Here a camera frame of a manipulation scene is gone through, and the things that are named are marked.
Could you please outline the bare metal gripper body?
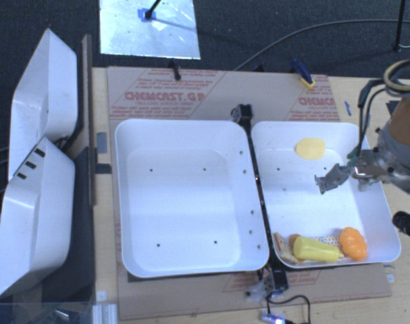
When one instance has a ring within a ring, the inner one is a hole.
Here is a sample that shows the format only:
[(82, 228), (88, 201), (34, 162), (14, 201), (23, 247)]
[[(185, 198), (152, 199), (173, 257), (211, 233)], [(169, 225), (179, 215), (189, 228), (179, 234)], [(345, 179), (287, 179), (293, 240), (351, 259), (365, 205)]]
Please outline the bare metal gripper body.
[(393, 169), (385, 163), (379, 148), (362, 149), (359, 152), (355, 148), (349, 154), (349, 167), (351, 168), (350, 176), (357, 181), (358, 179), (369, 178), (374, 179), (374, 183), (381, 182), (383, 184), (390, 183), (388, 169)]

